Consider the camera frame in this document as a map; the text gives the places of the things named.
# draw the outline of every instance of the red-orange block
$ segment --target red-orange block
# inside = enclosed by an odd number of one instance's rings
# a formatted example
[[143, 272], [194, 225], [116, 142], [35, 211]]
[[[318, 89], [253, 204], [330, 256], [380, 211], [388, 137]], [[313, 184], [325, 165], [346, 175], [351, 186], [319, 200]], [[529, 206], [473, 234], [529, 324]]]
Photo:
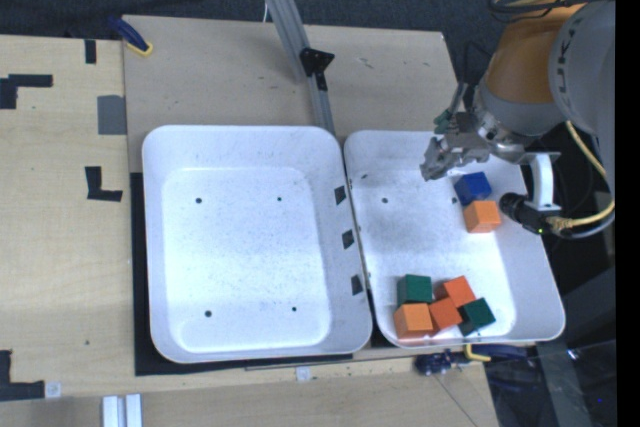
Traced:
[[458, 276], [457, 278], [445, 281], [439, 287], [436, 297], [438, 299], [444, 297], [451, 298], [456, 308], [460, 308], [476, 300], [476, 295], [473, 293], [471, 285], [469, 285], [465, 276]]
[[488, 233], [502, 224], [495, 201], [472, 201], [462, 213], [469, 233]]
[[457, 326], [463, 320], [450, 297], [432, 302], [429, 305], [429, 311], [431, 312], [431, 322], [433, 322], [433, 329], [429, 333], [430, 336], [439, 333], [443, 329]]
[[427, 303], [405, 303], [393, 314], [398, 339], [420, 338], [433, 330]]

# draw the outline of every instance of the empty white tray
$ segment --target empty white tray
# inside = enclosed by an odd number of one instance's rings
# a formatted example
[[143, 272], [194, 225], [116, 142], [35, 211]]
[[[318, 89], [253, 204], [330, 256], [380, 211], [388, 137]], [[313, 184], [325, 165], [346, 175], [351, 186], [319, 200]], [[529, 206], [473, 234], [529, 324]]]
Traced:
[[342, 153], [316, 127], [164, 126], [143, 177], [151, 335], [179, 363], [346, 354], [371, 335]]
[[[453, 187], [462, 174], [483, 171], [487, 199], [526, 194], [518, 166], [492, 157], [425, 182], [419, 165], [431, 132], [362, 131], [344, 148], [376, 320], [399, 347], [554, 339], [565, 315], [542, 239], [502, 215], [491, 233], [469, 234]], [[400, 342], [393, 323], [396, 283], [405, 274], [430, 276], [434, 288], [460, 275], [484, 297], [496, 322], [463, 337], [457, 326], [417, 342]]]

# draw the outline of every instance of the table surface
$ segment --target table surface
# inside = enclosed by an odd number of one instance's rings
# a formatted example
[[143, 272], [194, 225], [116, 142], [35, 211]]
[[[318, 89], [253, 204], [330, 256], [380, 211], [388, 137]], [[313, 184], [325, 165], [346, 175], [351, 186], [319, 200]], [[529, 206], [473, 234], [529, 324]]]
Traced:
[[[193, 113], [185, 118], [193, 99], [177, 108], [180, 98], [167, 89], [174, 80], [171, 73], [188, 77], [193, 63], [176, 62], [175, 53], [163, 53], [163, 34], [166, 40], [169, 33], [195, 31], [209, 38], [207, 52], [224, 51], [226, 60], [209, 59], [198, 71], [208, 77], [209, 87], [220, 84], [228, 105], [235, 106], [232, 111], [217, 103], [217, 124], [313, 120], [308, 91], [293, 82], [271, 24], [154, 17], [130, 21], [156, 39], [152, 42], [158, 54], [148, 61], [119, 41], [97, 41], [97, 62], [87, 64], [82, 40], [0, 37], [1, 77], [54, 77], [52, 88], [20, 87], [17, 108], [0, 110], [0, 349], [13, 351], [12, 382], [58, 382], [63, 396], [79, 399], [193, 390], [196, 395], [189, 397], [201, 400], [198, 390], [214, 387], [244, 385], [247, 393], [255, 394], [254, 387], [264, 383], [297, 385], [290, 366], [135, 376], [129, 173], [139, 169], [136, 141], [154, 126], [193, 119]], [[337, 56], [326, 75], [339, 139], [359, 129], [428, 130], [447, 107], [455, 76], [440, 33], [317, 26], [307, 31], [312, 45]], [[266, 58], [264, 45], [270, 49]], [[247, 59], [238, 60], [235, 56], [243, 52]], [[145, 73], [152, 64], [153, 73]], [[254, 77], [243, 78], [242, 95], [231, 94], [231, 86], [237, 86], [234, 69]], [[223, 76], [220, 70], [226, 70]], [[165, 73], [165, 80], [158, 73]], [[262, 96], [247, 96], [256, 88], [256, 77]], [[154, 84], [158, 94], [144, 97]], [[265, 92], [279, 94], [280, 100], [266, 100]], [[112, 95], [127, 97], [128, 135], [99, 133], [97, 99]], [[147, 107], [141, 107], [145, 98]], [[241, 119], [239, 99], [262, 107]], [[273, 101], [286, 103], [278, 118], [268, 108]], [[121, 201], [87, 199], [87, 166], [102, 168], [102, 188], [122, 190]], [[364, 390], [375, 388], [375, 376], [429, 381], [412, 372], [407, 356], [415, 354], [365, 348], [353, 361], [315, 365], [312, 374], [314, 381], [338, 379], [339, 386]], [[480, 404], [493, 412], [487, 406], [491, 397], [482, 366], [472, 364], [460, 373], [474, 390], [469, 407]], [[442, 389], [441, 383], [431, 385]], [[338, 397], [340, 387], [335, 389]], [[442, 397], [432, 399], [430, 407], [441, 415], [451, 407], [460, 409]], [[496, 424], [495, 416], [487, 418], [488, 425]]]

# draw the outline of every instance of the dark green block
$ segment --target dark green block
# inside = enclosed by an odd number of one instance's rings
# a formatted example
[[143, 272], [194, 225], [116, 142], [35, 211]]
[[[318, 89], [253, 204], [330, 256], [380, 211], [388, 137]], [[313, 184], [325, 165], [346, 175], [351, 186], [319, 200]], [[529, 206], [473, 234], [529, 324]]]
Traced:
[[469, 333], [496, 321], [491, 308], [489, 308], [487, 301], [483, 297], [461, 306], [459, 311], [462, 317], [462, 324], [458, 327], [460, 327], [460, 332], [463, 336], [467, 336]]
[[398, 281], [398, 306], [405, 303], [431, 303], [433, 287], [431, 277], [407, 274]]

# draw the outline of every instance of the robotic arm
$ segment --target robotic arm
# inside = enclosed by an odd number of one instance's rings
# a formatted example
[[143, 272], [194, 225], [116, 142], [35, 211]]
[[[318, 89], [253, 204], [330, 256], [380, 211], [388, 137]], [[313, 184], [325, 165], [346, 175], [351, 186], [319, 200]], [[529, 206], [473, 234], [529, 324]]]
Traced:
[[[531, 231], [557, 233], [571, 226], [553, 204], [558, 154], [526, 148], [559, 123], [577, 126], [594, 137], [593, 163], [615, 198], [615, 0], [489, 0], [489, 8], [509, 15], [508, 25], [479, 84], [467, 91], [461, 83], [435, 120], [440, 137], [429, 142], [422, 176], [437, 180], [490, 155], [528, 164], [532, 197], [506, 194], [500, 207]], [[459, 110], [466, 93], [472, 97]]]

